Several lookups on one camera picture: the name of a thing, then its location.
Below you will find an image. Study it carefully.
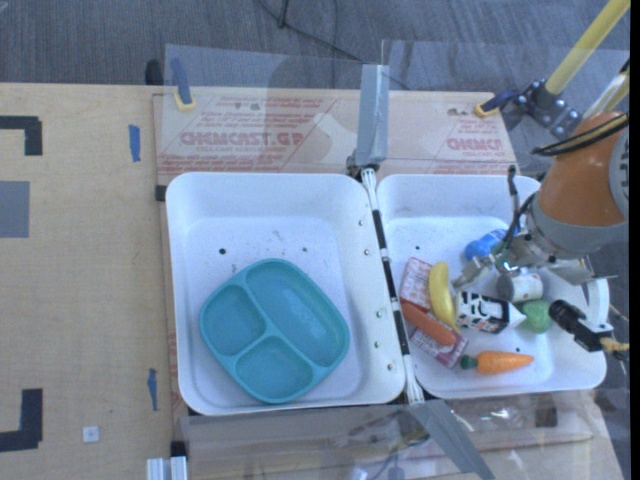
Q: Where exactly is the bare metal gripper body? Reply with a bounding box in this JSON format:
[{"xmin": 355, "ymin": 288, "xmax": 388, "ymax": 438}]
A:
[{"xmin": 492, "ymin": 231, "xmax": 559, "ymax": 276}]

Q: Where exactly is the blue bottle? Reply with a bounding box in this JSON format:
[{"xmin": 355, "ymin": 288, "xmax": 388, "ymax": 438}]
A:
[{"xmin": 463, "ymin": 228, "xmax": 509, "ymax": 262}]

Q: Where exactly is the white small can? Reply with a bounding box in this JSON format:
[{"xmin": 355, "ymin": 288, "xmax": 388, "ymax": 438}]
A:
[{"xmin": 496, "ymin": 272, "xmax": 545, "ymax": 304}]

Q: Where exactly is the yellow banana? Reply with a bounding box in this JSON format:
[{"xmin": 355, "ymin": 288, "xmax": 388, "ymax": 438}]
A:
[{"xmin": 428, "ymin": 260, "xmax": 462, "ymax": 335}]

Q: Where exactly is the black and white carton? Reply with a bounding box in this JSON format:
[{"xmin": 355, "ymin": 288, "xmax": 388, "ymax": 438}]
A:
[{"xmin": 455, "ymin": 290, "xmax": 528, "ymax": 335}]

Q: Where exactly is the red and white packet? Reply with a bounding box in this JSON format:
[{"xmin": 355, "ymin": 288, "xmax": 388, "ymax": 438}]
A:
[{"xmin": 397, "ymin": 256, "xmax": 434, "ymax": 314}]

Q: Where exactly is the green round toy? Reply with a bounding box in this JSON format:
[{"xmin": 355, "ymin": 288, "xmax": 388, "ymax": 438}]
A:
[{"xmin": 519, "ymin": 298, "xmax": 553, "ymax": 335}]

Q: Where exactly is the orange sausage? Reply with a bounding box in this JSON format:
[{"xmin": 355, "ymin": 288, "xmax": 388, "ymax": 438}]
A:
[{"xmin": 399, "ymin": 299, "xmax": 458, "ymax": 347}]

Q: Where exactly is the pink and white packet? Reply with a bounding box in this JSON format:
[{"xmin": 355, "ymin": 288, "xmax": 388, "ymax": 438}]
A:
[{"xmin": 409, "ymin": 324, "xmax": 470, "ymax": 370}]

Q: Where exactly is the thin black and white rod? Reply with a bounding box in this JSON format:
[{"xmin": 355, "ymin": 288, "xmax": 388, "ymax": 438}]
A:
[{"xmin": 359, "ymin": 166, "xmax": 426, "ymax": 406}]

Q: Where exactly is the orange carrot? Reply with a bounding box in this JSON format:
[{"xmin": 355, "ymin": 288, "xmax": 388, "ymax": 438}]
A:
[{"xmin": 459, "ymin": 349, "xmax": 536, "ymax": 376}]

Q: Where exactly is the white plastic tray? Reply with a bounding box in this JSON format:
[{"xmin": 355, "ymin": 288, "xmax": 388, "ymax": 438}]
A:
[
  {"xmin": 375, "ymin": 173, "xmax": 609, "ymax": 401},
  {"xmin": 164, "ymin": 170, "xmax": 407, "ymax": 417}
]

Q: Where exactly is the teal divided plate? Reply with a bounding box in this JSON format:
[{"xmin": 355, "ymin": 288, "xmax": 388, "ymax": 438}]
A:
[{"xmin": 198, "ymin": 257, "xmax": 352, "ymax": 406}]

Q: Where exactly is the brown cardboard board red print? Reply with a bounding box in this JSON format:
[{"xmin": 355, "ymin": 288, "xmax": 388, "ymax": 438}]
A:
[{"xmin": 152, "ymin": 90, "xmax": 596, "ymax": 452}]

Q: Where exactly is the black cylinder on white bracket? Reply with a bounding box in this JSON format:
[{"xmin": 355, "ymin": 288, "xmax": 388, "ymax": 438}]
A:
[{"xmin": 545, "ymin": 262, "xmax": 616, "ymax": 354}]

